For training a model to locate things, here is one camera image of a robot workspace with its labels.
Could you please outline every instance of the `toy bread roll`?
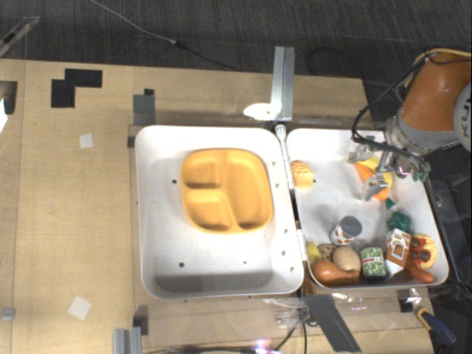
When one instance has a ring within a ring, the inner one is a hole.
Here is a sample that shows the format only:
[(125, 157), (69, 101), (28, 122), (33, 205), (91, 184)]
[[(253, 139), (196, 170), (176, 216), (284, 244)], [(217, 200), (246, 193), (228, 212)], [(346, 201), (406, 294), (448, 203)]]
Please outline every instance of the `toy bread roll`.
[(295, 187), (312, 187), (314, 173), (310, 167), (300, 161), (291, 162), (292, 175), (294, 176)]

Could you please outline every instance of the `yellow plate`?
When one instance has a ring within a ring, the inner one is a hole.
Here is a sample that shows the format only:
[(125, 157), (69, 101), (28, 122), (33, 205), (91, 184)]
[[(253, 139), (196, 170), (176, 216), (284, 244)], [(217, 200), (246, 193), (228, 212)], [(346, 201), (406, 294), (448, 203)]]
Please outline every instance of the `yellow plate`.
[(247, 150), (191, 153), (181, 167), (181, 191), (188, 220), (205, 232), (262, 229), (274, 213), (266, 168)]

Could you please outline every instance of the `small food carton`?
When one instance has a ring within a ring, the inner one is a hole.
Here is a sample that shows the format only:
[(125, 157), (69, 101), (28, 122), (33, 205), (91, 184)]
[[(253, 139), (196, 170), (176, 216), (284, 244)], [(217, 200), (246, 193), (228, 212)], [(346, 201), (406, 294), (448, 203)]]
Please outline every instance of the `small food carton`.
[(405, 267), (411, 240), (411, 235), (398, 228), (386, 234), (383, 252), (385, 254), (385, 267), (389, 276), (402, 271)]

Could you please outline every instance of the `metal bracket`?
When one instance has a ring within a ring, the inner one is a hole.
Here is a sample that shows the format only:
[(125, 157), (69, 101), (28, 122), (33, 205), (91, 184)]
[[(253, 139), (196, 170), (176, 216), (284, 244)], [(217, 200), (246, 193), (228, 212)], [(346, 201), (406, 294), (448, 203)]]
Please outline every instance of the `metal bracket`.
[(155, 125), (156, 124), (156, 96), (154, 90), (145, 89), (143, 95), (133, 95), (133, 124)]
[(276, 47), (271, 103), (255, 103), (244, 115), (262, 121), (290, 121), (294, 109), (295, 48)]
[(318, 322), (334, 351), (337, 353), (361, 352), (361, 348), (336, 308), (331, 295), (310, 295), (304, 297), (303, 302), (310, 310), (311, 319)]
[(141, 328), (115, 329), (113, 332), (113, 354), (142, 354)]
[(295, 48), (276, 47), (271, 112), (276, 121), (290, 121), (294, 109)]
[(11, 29), (0, 42), (0, 58), (9, 52), (38, 22), (39, 17), (25, 17)]

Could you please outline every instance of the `white tray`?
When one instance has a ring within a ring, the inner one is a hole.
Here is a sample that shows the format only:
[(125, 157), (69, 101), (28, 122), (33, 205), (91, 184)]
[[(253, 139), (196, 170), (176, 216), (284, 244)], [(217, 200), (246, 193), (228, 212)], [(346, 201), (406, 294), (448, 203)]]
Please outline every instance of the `white tray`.
[[(379, 131), (365, 131), (362, 134), (373, 135), (378, 141), (384, 140), (384, 135)], [(291, 161), (306, 162), (316, 179), (313, 188), (296, 191), (300, 223), (306, 241), (312, 240), (316, 245), (330, 243), (330, 230), (345, 215), (353, 215), (360, 220), (363, 230), (351, 246), (358, 251), (366, 246), (382, 247), (388, 231), (386, 222), (392, 212), (401, 211), (412, 219), (413, 233), (429, 235), (437, 244), (437, 261), (428, 270), (434, 276), (430, 285), (445, 282), (449, 271), (448, 262), (424, 186), (420, 182), (413, 182), (412, 177), (400, 179), (395, 176), (390, 190), (390, 198), (396, 202), (393, 208), (387, 210), (384, 201), (375, 198), (369, 202), (361, 201), (361, 179), (355, 167), (347, 163), (348, 153), (356, 147), (350, 137), (350, 131), (326, 129), (296, 129), (288, 135)], [(364, 282), (350, 287), (404, 288), (420, 285), (425, 284), (411, 280), (402, 272), (385, 282)]]
[[(268, 172), (274, 215), (263, 229), (218, 235), (184, 212), (180, 169), (191, 152), (240, 148)], [(303, 281), (302, 258), (277, 138), (261, 128), (148, 126), (136, 137), (142, 281), (159, 298), (288, 294)]]

